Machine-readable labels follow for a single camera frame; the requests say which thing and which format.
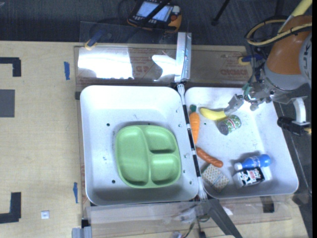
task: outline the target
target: wooden table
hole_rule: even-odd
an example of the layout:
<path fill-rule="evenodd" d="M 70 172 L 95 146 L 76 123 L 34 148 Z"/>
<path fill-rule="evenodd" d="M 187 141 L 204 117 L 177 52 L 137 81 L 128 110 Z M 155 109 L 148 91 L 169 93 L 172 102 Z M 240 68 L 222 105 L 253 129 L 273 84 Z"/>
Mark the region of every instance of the wooden table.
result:
<path fill-rule="evenodd" d="M 15 90 L 13 118 L 0 118 L 0 213 L 8 213 L 11 192 L 21 192 L 19 222 L 0 224 L 0 237 L 71 237 L 81 225 L 82 197 L 75 100 L 74 47 L 78 43 L 0 42 L 0 57 L 22 61 L 21 77 L 0 64 L 0 89 Z M 65 64 L 69 63 L 69 80 Z M 78 185 L 78 203 L 73 186 Z M 292 218 L 237 225 L 244 237 L 307 237 L 298 206 Z M 48 219 L 41 218 L 49 211 Z M 208 237 L 222 236 L 218 227 Z M 171 233 L 138 237 L 171 237 Z M 188 237 L 197 237 L 191 232 Z"/>

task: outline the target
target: gray carpet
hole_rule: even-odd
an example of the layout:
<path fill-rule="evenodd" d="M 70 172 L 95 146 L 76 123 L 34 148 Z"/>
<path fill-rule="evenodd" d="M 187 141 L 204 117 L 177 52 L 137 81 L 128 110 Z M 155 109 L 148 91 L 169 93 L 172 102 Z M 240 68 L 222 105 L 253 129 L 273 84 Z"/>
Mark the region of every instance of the gray carpet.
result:
<path fill-rule="evenodd" d="M 81 22 L 103 21 L 125 24 L 134 2 L 127 0 L 0 0 L 0 40 L 10 41 L 85 41 L 87 29 Z M 225 0 L 173 0 L 182 8 L 180 31 L 192 33 L 195 45 L 247 45 L 247 31 L 262 20 L 274 16 L 277 0 L 231 0 L 217 26 L 211 25 Z M 285 0 L 281 14 L 288 16 L 300 0 Z M 308 95 L 308 117 L 311 122 L 311 90 Z M 293 107 L 282 107 L 281 113 L 294 116 Z M 312 142 L 311 137 L 295 137 L 285 132 L 292 159 L 297 167 L 300 187 L 297 201 L 301 205 L 309 236 L 312 237 Z"/>

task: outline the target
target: electronic device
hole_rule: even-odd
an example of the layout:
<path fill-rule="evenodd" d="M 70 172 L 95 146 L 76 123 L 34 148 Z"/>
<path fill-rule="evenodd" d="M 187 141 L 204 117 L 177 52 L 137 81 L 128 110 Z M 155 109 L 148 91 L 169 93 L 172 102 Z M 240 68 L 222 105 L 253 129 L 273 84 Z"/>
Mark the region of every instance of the electronic device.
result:
<path fill-rule="evenodd" d="M 182 13 L 180 7 L 174 4 L 167 3 L 148 22 L 144 22 L 160 3 L 162 0 L 138 0 L 127 22 L 136 27 L 158 28 L 167 33 L 177 32 L 181 25 Z"/>

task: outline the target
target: black tape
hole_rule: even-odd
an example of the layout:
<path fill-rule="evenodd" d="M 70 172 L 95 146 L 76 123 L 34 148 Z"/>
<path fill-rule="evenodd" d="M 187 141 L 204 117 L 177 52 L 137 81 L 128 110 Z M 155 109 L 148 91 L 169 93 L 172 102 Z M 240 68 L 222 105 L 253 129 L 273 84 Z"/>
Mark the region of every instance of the black tape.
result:
<path fill-rule="evenodd" d="M 21 218 L 21 193 L 12 192 L 10 201 L 10 211 L 0 214 L 0 224 L 19 222 Z"/>
<path fill-rule="evenodd" d="M 197 155 L 194 154 L 193 155 L 193 159 L 194 159 L 194 164 L 195 164 L 195 169 L 196 169 L 196 175 L 197 177 L 200 177 L 200 169 L 199 169 L 199 165 L 198 165 L 198 160 L 197 160 Z"/>
<path fill-rule="evenodd" d="M 81 92 L 75 92 L 75 100 L 80 100 Z"/>
<path fill-rule="evenodd" d="M 271 196 L 260 196 L 263 212 L 264 213 L 273 213 L 274 209 L 274 202 Z"/>
<path fill-rule="evenodd" d="M 191 129 L 187 129 L 188 132 L 188 138 L 189 138 L 189 142 L 190 142 L 190 147 L 192 148 L 192 150 L 195 149 L 195 144 L 194 144 L 194 140 L 193 140 L 193 136 L 192 136 L 192 131 Z"/>
<path fill-rule="evenodd" d="M 20 77 L 21 76 L 21 60 L 19 58 L 0 58 L 0 63 L 2 64 L 12 64 L 12 76 Z"/>
<path fill-rule="evenodd" d="M 188 118 L 188 112 L 187 112 L 186 105 L 183 105 L 183 111 L 184 111 L 184 115 L 185 115 L 186 124 L 189 124 L 189 118 Z"/>
<path fill-rule="evenodd" d="M 88 219 L 82 219 L 81 220 L 81 228 L 90 227 Z"/>
<path fill-rule="evenodd" d="M 15 90 L 0 89 L 0 117 L 14 117 Z"/>

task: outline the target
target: display screen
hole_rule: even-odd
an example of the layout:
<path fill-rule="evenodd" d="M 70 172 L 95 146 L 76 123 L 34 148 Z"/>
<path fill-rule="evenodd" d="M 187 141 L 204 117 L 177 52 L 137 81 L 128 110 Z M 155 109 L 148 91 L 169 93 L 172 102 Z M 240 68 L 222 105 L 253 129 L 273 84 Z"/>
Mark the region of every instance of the display screen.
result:
<path fill-rule="evenodd" d="M 137 12 L 137 16 L 146 17 L 148 16 L 159 4 L 155 2 L 144 1 Z M 170 12 L 173 10 L 173 6 L 164 6 L 152 19 L 167 21 Z"/>

